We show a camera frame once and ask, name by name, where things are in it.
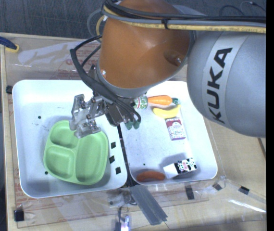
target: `toy banana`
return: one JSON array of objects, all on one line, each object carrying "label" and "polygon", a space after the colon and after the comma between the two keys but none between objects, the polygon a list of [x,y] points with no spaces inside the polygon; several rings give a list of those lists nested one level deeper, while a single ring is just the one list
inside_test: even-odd
[{"label": "toy banana", "polygon": [[176,115],[178,114],[180,108],[181,108],[181,105],[178,104],[176,107],[174,107],[170,110],[163,110],[163,109],[160,109],[160,108],[153,108],[152,111],[155,115],[157,115],[161,118],[169,119],[169,118],[176,117]]}]

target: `yellow clamp pad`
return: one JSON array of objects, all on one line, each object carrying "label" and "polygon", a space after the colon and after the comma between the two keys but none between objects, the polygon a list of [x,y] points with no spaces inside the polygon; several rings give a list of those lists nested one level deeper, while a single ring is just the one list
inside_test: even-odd
[{"label": "yellow clamp pad", "polygon": [[8,47],[6,47],[6,50],[7,50],[7,51],[10,51],[10,52],[13,52],[13,53],[18,52],[18,50],[20,49],[20,47],[19,47],[18,44],[15,44],[15,45],[16,45],[16,49],[15,49],[15,50],[14,50],[14,49],[11,49],[11,48],[8,48]]}]

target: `green plate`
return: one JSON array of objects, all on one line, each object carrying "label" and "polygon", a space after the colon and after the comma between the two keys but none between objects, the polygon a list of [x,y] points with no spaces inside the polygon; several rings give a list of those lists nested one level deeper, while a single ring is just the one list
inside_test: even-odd
[{"label": "green plate", "polygon": [[62,120],[51,128],[44,150],[44,166],[59,179],[92,185],[104,175],[108,157],[108,138],[101,131],[81,139]]}]

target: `wooden table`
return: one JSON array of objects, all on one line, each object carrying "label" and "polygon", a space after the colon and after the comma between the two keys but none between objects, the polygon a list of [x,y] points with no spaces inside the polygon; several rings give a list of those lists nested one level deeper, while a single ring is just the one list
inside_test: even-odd
[{"label": "wooden table", "polygon": [[[73,71],[74,67],[70,61],[68,49],[63,45],[80,41],[80,39],[10,33],[0,33],[0,36],[19,44],[19,53],[28,51],[29,56],[31,50],[35,49],[31,60],[29,60],[22,57],[17,58],[15,53],[0,46],[8,230],[113,231],[117,219],[116,211],[100,215],[94,211],[92,216],[91,213],[88,213],[81,217],[67,218],[66,214],[62,214],[57,206],[50,209],[29,208],[29,213],[25,213],[26,220],[20,222],[14,220],[14,211],[21,207],[20,204],[26,206],[27,209],[27,206],[33,205],[33,203],[42,207],[42,203],[49,203],[50,200],[40,200],[38,204],[38,201],[27,198],[19,188],[12,95],[8,93],[10,89],[7,87],[13,86],[22,79],[77,79],[78,75]],[[44,56],[43,52],[48,52],[51,49],[53,49],[53,55]],[[185,68],[175,79],[186,79]],[[151,226],[138,207],[128,208],[127,214],[131,218],[133,230],[163,231],[172,229],[184,231],[188,227],[193,231],[266,230],[266,140],[240,135],[207,119],[205,119],[205,124],[219,165],[217,177],[209,182],[192,183],[195,195],[200,193],[199,201],[190,201],[186,198],[185,184],[165,188],[163,186],[149,187],[167,214],[167,222]],[[223,191],[215,192],[215,189],[211,188],[214,180],[222,186],[223,182],[226,183],[227,187]],[[249,189],[249,194],[239,193],[238,189],[241,187]],[[107,203],[103,197],[104,194],[101,195],[102,197],[95,195],[97,201],[100,201],[100,204],[104,204],[104,201]],[[165,202],[161,200],[164,196],[168,198]],[[98,204],[93,203],[92,207],[96,209],[96,205]]]}]

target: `small box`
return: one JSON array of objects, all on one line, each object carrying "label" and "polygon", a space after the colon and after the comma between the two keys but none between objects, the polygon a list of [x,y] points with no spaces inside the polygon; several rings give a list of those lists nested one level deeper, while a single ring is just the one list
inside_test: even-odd
[{"label": "small box", "polygon": [[195,160],[191,157],[182,161],[165,166],[166,178],[170,179],[178,175],[186,174],[197,169]]},{"label": "small box", "polygon": [[185,130],[180,118],[175,117],[166,119],[166,125],[172,141],[186,138]]}]

